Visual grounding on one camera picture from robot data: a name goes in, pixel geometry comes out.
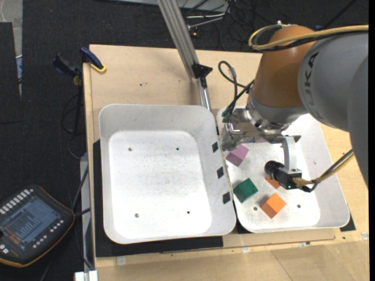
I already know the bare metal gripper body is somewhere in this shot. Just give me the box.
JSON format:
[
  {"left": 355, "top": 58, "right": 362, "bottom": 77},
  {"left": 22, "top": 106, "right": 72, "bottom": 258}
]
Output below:
[{"left": 223, "top": 108, "right": 294, "bottom": 145}]

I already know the purple cube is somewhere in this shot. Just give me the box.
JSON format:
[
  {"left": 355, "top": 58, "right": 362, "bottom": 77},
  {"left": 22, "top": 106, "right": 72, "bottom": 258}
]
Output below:
[{"left": 225, "top": 143, "right": 250, "bottom": 167}]

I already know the green cube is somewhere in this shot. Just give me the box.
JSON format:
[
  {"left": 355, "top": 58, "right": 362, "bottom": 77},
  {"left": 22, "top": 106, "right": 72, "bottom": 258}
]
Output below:
[{"left": 233, "top": 177, "right": 259, "bottom": 204}]

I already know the orange cube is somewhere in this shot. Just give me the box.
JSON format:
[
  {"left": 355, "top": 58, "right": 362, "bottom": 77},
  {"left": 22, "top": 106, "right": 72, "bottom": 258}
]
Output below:
[
  {"left": 260, "top": 192, "right": 287, "bottom": 219},
  {"left": 265, "top": 176, "right": 281, "bottom": 190}
]

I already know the white plastic tray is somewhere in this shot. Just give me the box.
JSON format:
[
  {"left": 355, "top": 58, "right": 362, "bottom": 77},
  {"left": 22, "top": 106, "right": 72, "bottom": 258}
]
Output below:
[
  {"left": 98, "top": 103, "right": 237, "bottom": 245},
  {"left": 216, "top": 105, "right": 351, "bottom": 234}
]

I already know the pale wood board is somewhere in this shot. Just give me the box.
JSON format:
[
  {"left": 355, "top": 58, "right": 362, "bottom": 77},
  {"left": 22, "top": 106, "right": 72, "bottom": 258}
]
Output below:
[{"left": 88, "top": 44, "right": 355, "bottom": 257}]

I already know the black cylinder on white bracket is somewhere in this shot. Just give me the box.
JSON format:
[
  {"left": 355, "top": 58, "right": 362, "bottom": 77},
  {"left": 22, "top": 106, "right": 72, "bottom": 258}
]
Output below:
[{"left": 264, "top": 135, "right": 303, "bottom": 190}]

